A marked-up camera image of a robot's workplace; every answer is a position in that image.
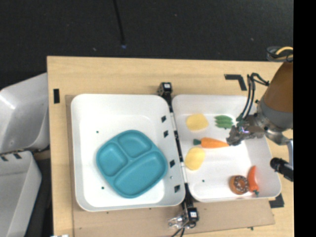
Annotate orange carrot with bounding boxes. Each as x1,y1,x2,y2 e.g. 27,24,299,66
193,137,230,149

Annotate black cylinder on white bracket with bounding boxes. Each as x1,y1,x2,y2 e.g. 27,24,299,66
270,138,294,182

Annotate brown doughnut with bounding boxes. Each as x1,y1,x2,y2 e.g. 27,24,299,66
229,175,250,196

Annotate orange chili pepper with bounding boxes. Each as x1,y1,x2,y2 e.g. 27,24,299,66
247,165,260,198

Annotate white plastic tray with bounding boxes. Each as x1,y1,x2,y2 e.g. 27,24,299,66
70,93,186,212
171,94,282,203

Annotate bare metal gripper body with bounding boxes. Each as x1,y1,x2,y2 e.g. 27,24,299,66
237,114,292,146

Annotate thin black and white rod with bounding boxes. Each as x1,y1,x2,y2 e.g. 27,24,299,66
164,92,195,210

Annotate blue divided plate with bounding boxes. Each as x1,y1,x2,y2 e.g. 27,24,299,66
95,129,169,199

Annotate black block with thin wires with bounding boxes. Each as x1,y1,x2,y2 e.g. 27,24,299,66
183,206,199,224
157,82,173,96

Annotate green pea pods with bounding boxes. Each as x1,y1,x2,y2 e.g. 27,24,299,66
213,115,234,130

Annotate yellow round biscuit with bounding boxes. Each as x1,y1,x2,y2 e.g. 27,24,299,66
184,147,206,171
186,113,209,132

